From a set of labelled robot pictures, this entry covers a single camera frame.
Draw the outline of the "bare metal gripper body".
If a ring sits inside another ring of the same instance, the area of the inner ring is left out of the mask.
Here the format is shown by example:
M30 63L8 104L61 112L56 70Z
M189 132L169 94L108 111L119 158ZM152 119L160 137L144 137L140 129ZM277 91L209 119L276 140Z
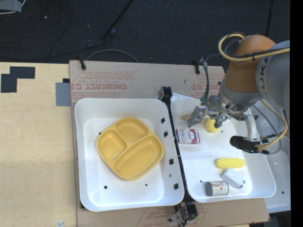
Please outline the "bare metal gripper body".
M231 98L225 94L211 95L205 105L205 113L212 119L244 121L247 119L245 112L250 107L250 98L247 94L232 95Z

